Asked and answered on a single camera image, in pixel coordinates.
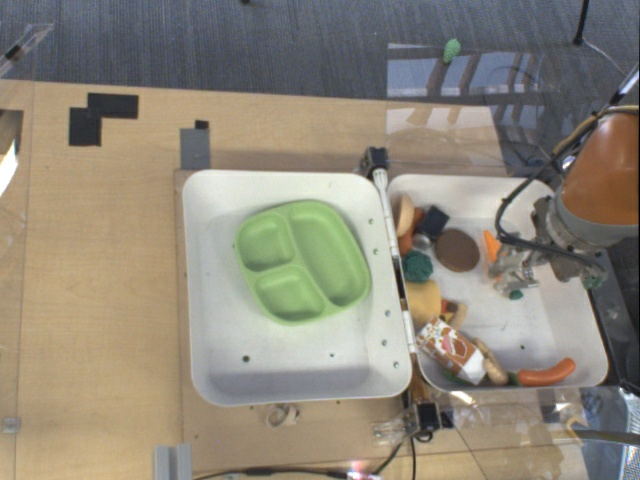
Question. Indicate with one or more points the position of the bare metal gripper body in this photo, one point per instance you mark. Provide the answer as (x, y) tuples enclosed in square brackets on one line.
[(544, 223)]

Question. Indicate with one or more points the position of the dark green broccoli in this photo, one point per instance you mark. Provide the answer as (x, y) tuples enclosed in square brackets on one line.
[(418, 266)]

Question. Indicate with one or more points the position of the green divided plate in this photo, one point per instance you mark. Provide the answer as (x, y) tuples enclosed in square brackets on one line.
[(320, 248)]

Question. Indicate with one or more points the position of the dark blue cube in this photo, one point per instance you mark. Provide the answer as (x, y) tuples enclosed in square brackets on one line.
[(434, 221)]

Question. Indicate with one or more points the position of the white and brown carton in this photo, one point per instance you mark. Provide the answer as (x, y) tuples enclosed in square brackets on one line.
[(452, 350)]

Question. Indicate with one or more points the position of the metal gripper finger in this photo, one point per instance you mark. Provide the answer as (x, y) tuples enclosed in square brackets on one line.
[(501, 265), (528, 274)]

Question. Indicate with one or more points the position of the thin black and white rod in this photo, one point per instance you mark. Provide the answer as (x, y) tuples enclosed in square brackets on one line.
[(387, 213)]

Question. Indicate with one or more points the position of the green grapes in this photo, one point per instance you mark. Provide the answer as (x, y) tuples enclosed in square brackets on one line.
[(452, 50)]

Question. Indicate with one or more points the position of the red-brown sausage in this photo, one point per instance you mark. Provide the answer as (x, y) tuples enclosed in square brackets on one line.
[(406, 243)]

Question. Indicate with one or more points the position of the white plastic tray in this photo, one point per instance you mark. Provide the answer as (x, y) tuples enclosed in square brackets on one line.
[(300, 368), (525, 318)]

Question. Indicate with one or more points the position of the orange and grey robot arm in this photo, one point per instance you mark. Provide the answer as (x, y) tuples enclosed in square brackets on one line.
[(602, 173)]

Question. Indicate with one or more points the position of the tan bread bun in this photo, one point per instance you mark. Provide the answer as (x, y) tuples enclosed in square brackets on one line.
[(404, 210)]

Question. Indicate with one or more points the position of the small silver can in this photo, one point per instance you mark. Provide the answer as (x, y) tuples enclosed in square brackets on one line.
[(421, 241)]

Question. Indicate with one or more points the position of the orange carrot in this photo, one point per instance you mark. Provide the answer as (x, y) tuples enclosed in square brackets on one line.
[(491, 245)]

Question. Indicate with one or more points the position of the tan bread slice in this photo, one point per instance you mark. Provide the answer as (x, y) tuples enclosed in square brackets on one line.
[(459, 313)]

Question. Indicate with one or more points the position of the brown round biscuit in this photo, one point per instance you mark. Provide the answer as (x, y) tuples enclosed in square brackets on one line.
[(457, 250)]

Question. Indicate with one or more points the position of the orange sausage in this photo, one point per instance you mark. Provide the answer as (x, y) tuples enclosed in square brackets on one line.
[(545, 373)]

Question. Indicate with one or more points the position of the tan peanut-shaped toy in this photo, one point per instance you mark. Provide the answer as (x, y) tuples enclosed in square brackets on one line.
[(495, 368)]

